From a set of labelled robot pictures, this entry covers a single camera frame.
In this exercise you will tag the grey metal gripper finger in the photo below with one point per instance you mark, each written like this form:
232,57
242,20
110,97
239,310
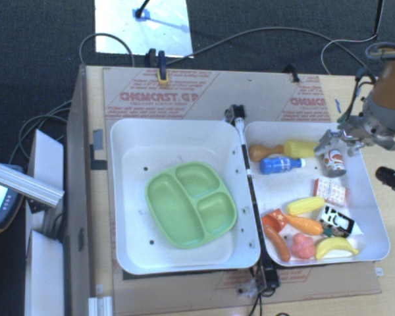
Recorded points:
355,148
326,142

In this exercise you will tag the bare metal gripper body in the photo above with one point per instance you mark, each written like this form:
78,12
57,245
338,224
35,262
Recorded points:
370,132

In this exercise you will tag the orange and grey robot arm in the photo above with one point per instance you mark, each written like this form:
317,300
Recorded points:
390,81

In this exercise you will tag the red and white can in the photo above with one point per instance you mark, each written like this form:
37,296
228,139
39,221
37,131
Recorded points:
334,163

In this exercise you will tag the yellow bottle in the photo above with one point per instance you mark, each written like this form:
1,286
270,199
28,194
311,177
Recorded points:
299,148

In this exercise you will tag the orange and white carton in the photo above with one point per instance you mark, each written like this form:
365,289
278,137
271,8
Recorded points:
330,192

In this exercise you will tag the blue bottle white cap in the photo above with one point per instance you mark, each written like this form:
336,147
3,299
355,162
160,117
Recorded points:
278,165

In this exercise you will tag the white plastic tray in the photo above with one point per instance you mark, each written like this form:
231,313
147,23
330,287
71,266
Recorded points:
293,186
141,242

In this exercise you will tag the brown chicken drumstick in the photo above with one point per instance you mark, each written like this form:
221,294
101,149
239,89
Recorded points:
260,152

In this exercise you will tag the yellow corn cob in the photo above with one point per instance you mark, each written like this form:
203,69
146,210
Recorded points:
304,206

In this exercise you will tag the black and white carton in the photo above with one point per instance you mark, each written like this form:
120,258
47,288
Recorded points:
335,221

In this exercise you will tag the thin black and white rod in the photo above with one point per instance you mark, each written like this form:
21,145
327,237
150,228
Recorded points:
249,173

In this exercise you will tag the orange carrot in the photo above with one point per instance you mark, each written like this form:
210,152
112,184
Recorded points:
306,226

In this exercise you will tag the red fries box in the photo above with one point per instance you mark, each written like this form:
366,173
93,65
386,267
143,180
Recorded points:
274,219

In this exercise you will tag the yellow banana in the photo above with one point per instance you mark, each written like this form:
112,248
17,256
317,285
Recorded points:
332,246

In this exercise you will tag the pink lumpy toy food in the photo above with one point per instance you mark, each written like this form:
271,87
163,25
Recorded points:
303,246

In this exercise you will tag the orange sausage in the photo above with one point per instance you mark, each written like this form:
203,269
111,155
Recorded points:
278,244

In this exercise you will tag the brown cardboard board red print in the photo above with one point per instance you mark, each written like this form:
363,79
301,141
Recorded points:
184,100

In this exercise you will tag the green divided plate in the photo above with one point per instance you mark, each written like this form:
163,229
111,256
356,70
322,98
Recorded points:
181,206

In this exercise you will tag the black cylinder on white bracket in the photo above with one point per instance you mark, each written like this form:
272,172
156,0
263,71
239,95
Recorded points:
391,176

